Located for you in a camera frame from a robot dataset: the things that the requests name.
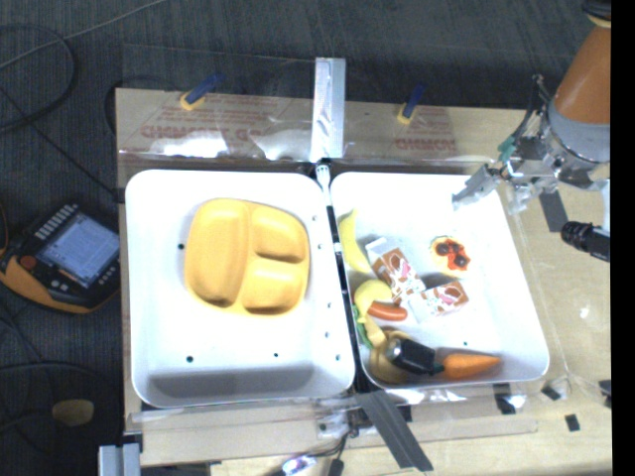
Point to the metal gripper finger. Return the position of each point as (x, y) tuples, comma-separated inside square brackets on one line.
[(516, 199), (473, 186)]

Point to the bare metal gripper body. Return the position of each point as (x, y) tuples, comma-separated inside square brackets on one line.
[(533, 159)]

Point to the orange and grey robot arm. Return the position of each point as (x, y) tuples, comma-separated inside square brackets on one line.
[(585, 82)]

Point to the yellow and red pizza slice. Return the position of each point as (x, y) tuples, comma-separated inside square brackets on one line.
[(450, 254)]

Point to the brown cardboard board red print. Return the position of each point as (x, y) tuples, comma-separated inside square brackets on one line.
[(570, 285)]

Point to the white plastic tray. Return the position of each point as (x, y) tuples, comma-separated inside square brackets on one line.
[(501, 305), (159, 285)]

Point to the white and brown carton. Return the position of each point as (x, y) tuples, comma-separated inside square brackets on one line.
[(394, 268), (441, 301)]

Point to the yellow banana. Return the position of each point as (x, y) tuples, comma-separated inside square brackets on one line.
[(351, 246)]

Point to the yellow rounded toy fruit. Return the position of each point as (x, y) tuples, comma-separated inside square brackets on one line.
[(372, 290)]

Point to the red sausage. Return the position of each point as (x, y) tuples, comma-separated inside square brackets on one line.
[(388, 311)]

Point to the orange carrot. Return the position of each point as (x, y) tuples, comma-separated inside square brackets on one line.
[(469, 365)]

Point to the green toy leaf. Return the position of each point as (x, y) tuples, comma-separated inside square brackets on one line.
[(362, 330)]

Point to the yellow toy bread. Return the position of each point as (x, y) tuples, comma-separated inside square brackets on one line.
[(382, 367)]

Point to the yellow divided plate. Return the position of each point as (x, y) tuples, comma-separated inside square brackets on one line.
[(218, 251)]

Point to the black cylinder on white bracket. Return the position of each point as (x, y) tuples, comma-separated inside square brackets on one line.
[(588, 238)]

